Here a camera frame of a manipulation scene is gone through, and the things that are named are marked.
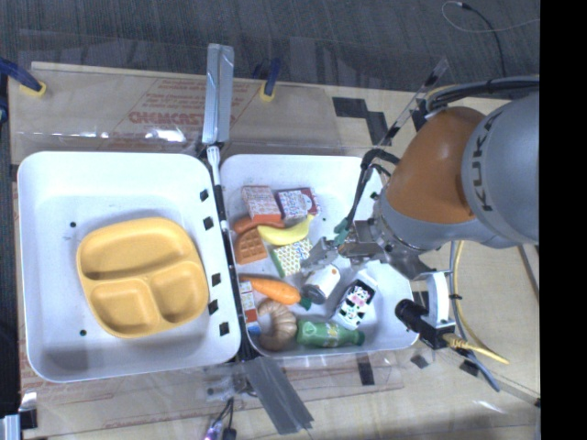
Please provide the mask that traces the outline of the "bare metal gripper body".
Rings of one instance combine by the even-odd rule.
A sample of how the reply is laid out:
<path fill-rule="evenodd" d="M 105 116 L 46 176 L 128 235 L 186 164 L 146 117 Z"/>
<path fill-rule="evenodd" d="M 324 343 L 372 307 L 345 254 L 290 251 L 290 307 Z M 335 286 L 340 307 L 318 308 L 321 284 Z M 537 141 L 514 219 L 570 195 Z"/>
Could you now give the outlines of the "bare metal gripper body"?
<path fill-rule="evenodd" d="M 349 233 L 338 246 L 338 254 L 353 268 L 365 267 L 369 262 L 391 265 L 397 255 L 393 241 L 387 239 L 377 219 L 355 221 Z"/>

